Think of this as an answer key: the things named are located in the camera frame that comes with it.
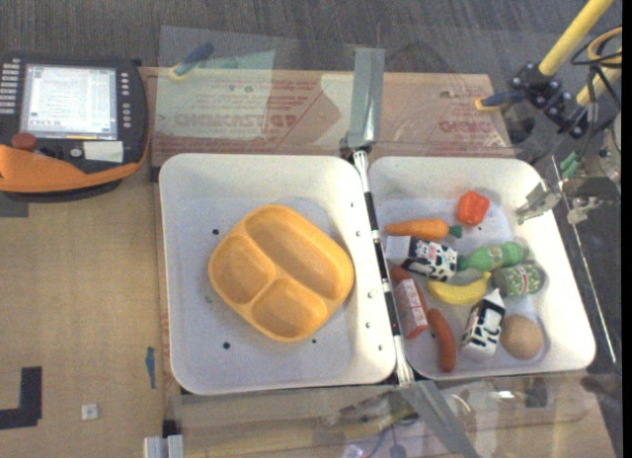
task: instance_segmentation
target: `red toy tomato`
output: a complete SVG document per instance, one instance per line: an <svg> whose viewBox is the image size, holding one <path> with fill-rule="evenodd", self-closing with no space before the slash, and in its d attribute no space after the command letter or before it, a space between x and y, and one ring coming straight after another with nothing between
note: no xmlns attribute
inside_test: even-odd
<svg viewBox="0 0 632 458"><path fill-rule="evenodd" d="M490 209L490 200L475 191L468 191L458 200L456 217L461 223L476 226L483 222Z"/></svg>

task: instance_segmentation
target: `banana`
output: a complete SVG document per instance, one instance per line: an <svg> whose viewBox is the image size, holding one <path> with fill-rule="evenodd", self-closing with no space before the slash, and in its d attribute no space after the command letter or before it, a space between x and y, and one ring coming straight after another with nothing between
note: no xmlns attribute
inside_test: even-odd
<svg viewBox="0 0 632 458"><path fill-rule="evenodd" d="M474 304L487 292L487 281L492 274L485 272L483 277L464 286L455 286L438 280L429 280L427 288L434 298L452 305Z"/></svg>

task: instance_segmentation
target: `small white square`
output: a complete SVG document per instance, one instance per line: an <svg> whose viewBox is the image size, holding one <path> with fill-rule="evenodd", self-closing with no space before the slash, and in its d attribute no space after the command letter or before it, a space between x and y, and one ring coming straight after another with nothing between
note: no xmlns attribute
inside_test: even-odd
<svg viewBox="0 0 632 458"><path fill-rule="evenodd" d="M99 406L97 404L88 404L87 406L81 406L81 419L95 420L99 417Z"/></svg>

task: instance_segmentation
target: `yellow tube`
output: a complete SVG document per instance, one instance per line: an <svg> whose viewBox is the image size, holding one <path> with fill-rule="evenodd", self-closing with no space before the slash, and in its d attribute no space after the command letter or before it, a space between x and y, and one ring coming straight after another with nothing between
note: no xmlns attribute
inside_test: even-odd
<svg viewBox="0 0 632 458"><path fill-rule="evenodd" d="M546 77L553 76L582 41L614 0L589 0L571 26L539 64L539 71Z"/></svg>
<svg viewBox="0 0 632 458"><path fill-rule="evenodd" d="M603 75L608 80L610 84L614 84L619 77L621 77L622 69L620 68L606 68L603 70ZM592 79L592 85L594 87L594 95L596 98L599 98L603 92L605 91L605 84L601 81L601 78L596 75L594 79ZM577 94L575 100L579 106L587 107L591 102L591 96L589 94L589 87L585 86L580 93Z"/></svg>

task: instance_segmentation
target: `potato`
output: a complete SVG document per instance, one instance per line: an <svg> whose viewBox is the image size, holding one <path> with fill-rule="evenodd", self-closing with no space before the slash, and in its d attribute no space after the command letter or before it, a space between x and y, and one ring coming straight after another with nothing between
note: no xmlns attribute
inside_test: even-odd
<svg viewBox="0 0 632 458"><path fill-rule="evenodd" d="M501 344L514 358L531 359L544 347L544 334L533 320L512 314L503 321Z"/></svg>

